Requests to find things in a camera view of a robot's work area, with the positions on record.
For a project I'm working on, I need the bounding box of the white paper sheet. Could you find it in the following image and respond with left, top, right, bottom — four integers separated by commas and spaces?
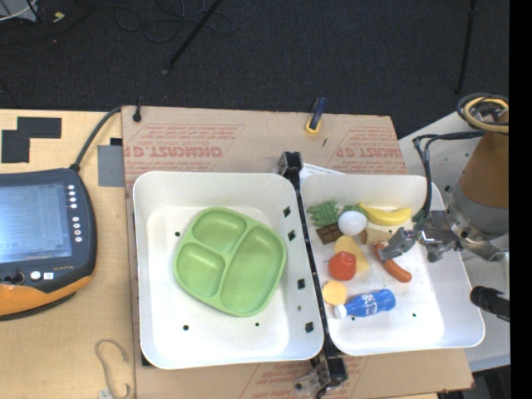
299, 162, 347, 179

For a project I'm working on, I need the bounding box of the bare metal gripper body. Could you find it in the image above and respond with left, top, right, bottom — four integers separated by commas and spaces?
429, 209, 510, 263

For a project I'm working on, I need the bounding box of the orange toy sausage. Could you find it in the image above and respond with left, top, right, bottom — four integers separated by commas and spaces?
373, 242, 413, 284

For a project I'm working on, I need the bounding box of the blue toy bottle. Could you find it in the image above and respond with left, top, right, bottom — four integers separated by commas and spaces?
332, 288, 397, 320

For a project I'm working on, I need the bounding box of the tan toy bread slice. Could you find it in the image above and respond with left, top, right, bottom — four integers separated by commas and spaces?
358, 227, 395, 247

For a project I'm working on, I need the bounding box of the brown toy chocolate bar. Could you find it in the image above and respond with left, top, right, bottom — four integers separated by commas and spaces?
316, 222, 344, 246

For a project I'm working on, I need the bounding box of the brown cardboard board, red print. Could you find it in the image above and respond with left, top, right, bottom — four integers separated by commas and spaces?
120, 105, 475, 399

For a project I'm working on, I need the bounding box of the yellow toy pear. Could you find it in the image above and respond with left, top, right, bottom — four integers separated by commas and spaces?
333, 234, 371, 275

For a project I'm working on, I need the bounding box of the yellow toy biscuit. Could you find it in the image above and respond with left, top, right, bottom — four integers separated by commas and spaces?
322, 279, 348, 307

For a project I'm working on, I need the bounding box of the green divided plate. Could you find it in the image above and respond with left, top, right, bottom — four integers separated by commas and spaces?
172, 206, 288, 318

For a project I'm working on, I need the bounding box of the white plastic tray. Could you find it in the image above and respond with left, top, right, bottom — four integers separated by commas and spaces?
131, 170, 326, 371
299, 174, 486, 357

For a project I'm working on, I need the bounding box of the yellow banana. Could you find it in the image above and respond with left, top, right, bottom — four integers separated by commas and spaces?
358, 202, 412, 227

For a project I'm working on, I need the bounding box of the red toy pepper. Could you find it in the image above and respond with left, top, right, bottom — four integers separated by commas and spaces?
328, 250, 358, 282

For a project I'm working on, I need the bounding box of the black block with thin wires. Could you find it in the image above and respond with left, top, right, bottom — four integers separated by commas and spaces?
309, 354, 350, 395
277, 150, 303, 178

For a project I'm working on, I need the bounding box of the green toy broccoli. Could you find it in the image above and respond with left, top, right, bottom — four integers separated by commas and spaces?
307, 199, 341, 228

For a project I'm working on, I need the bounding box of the black cylinder on white bracket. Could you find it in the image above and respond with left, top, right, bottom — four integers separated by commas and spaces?
469, 284, 510, 323

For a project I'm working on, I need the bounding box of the white toy egg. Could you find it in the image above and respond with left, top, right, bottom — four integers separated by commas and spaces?
337, 210, 368, 237

